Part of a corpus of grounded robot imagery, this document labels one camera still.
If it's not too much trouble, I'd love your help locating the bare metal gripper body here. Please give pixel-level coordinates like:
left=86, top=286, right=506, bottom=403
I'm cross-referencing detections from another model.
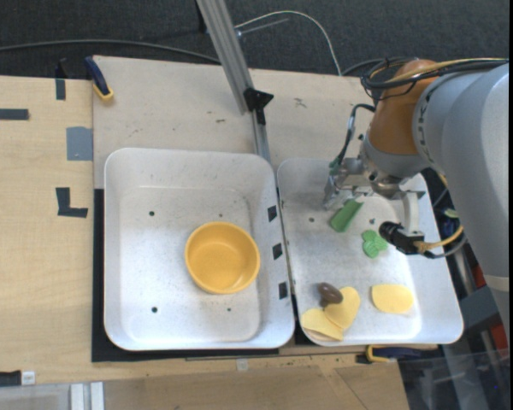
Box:
left=329, top=157, right=427, bottom=201

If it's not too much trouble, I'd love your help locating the green pea pod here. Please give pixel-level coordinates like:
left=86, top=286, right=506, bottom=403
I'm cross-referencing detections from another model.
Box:
left=328, top=198, right=365, bottom=233

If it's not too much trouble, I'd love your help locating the green leaf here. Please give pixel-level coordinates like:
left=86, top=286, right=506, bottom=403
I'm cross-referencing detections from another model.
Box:
left=360, top=229, right=390, bottom=260

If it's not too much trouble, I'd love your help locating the white plastic tray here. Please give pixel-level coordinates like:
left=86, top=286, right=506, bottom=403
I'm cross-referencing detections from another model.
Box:
left=103, top=146, right=297, bottom=352
left=275, top=156, right=465, bottom=348

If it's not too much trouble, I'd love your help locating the brown mushroom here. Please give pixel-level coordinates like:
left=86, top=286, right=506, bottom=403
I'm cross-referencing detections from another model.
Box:
left=316, top=282, right=345, bottom=308

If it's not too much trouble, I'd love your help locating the yellow crisp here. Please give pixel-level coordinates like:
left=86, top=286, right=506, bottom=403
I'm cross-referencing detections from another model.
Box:
left=323, top=286, right=363, bottom=331
left=370, top=283, right=416, bottom=315
left=300, top=307, right=345, bottom=343

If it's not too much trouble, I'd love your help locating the yellow bowl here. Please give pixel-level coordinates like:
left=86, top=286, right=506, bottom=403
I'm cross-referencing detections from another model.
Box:
left=184, top=220, right=262, bottom=296

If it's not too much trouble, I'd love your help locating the black cylinder on white bracket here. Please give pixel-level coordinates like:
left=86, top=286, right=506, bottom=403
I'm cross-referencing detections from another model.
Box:
left=378, top=190, right=427, bottom=256

